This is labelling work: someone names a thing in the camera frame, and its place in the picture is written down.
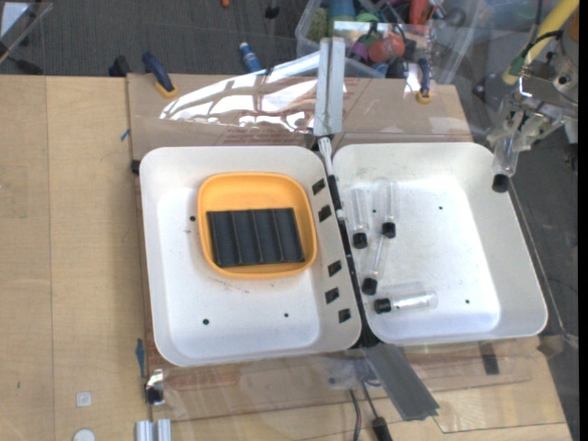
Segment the clear plastic container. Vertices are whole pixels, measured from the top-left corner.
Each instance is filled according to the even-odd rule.
[[[398,286],[390,291],[390,295],[374,301],[376,313],[396,311],[430,310],[437,306],[436,290],[421,282]]]
[[[307,34],[311,27],[312,16],[315,11],[321,6],[323,0],[309,0],[309,3],[302,14],[299,24],[296,27],[297,54],[299,57],[316,52],[319,49],[319,44],[315,41],[309,40]],[[461,8],[467,15],[464,25],[456,31],[449,38],[449,46],[447,47],[447,57],[444,58],[442,66],[435,72],[435,79],[440,84],[449,84],[458,69],[461,60],[468,50],[469,45],[473,41],[474,27],[478,22],[478,15],[481,11],[481,4],[483,0],[440,0],[443,3],[443,8],[446,12],[453,8]],[[378,77],[382,74],[368,67],[360,62],[352,61],[352,65],[357,68],[358,76],[364,77]]]
[[[373,296],[378,291],[378,282],[384,276],[389,249],[390,239],[385,235],[379,234],[372,240],[367,250],[365,268],[361,273],[364,277],[361,285],[364,294]]]
[[[481,0],[481,28],[527,31],[533,25],[538,0]],[[543,0],[543,17],[559,0]]]
[[[492,189],[497,193],[505,193],[508,190],[510,177],[515,174],[518,162],[517,137],[517,132],[513,132],[511,135],[499,139],[494,146]]]
[[[353,246],[357,249],[368,246],[368,204],[366,191],[360,187],[354,187],[347,191],[346,202],[349,205],[347,223],[351,232]]]
[[[381,178],[376,184],[377,213],[381,223],[381,233],[389,239],[396,236],[399,198],[398,183],[388,178]]]

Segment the floor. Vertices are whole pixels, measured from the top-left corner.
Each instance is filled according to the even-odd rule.
[[[30,2],[32,0],[0,0]],[[238,44],[248,40],[268,63],[296,55],[294,29],[308,0],[279,0],[275,37],[264,18],[269,0],[45,0],[53,9],[43,36],[31,37],[18,57],[34,62],[46,74],[106,76],[123,54],[142,72],[141,54],[150,50],[170,72],[243,73]],[[488,129],[486,108],[471,95],[472,83],[499,70],[505,54],[520,47],[517,39],[496,39],[472,47],[460,66],[456,85],[478,138]],[[14,62],[0,73],[18,73]],[[513,199],[536,262],[550,319],[544,352],[560,392],[574,439],[580,439],[578,327],[578,174],[570,162],[563,131],[521,154]]]

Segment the blue marker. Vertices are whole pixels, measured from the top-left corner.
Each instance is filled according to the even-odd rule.
[[[243,55],[243,62],[250,73],[264,70],[261,63],[259,62],[259,59],[257,59],[255,53],[251,51],[249,44],[247,44],[246,42],[242,42],[239,45],[239,49],[241,50],[241,54]]]

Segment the plastic storage bin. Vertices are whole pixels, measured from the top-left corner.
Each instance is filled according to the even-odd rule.
[[[559,0],[543,0],[543,17]],[[527,31],[537,13],[537,0],[483,0],[480,27],[506,31]]]
[[[450,38],[451,45],[448,47],[448,57],[443,60],[443,63],[438,70],[434,70],[435,79],[438,83],[451,83],[453,76],[463,59],[463,56],[468,50],[469,45],[473,41],[474,27],[476,26],[483,0],[441,0],[443,8],[446,11],[452,8],[462,8],[467,15],[467,19],[463,26],[457,30],[457,34]],[[323,0],[309,0],[309,3],[302,14],[299,24],[296,27],[297,39],[297,54],[299,57],[315,52],[319,49],[319,44],[307,38],[307,34],[311,27],[312,16],[315,11],[321,6]],[[355,61],[350,61],[356,67],[359,74],[364,76],[377,77],[377,71]]]

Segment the metal bracket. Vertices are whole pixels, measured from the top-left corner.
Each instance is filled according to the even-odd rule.
[[[161,405],[164,399],[164,372],[156,369],[145,384],[145,401],[151,405]]]
[[[172,422],[169,418],[135,424],[135,441],[172,441]]]
[[[377,345],[364,352],[402,420],[424,420],[437,414],[438,403],[397,346]]]
[[[316,87],[314,129],[316,137],[343,130],[343,85],[345,79],[345,40],[323,38]]]

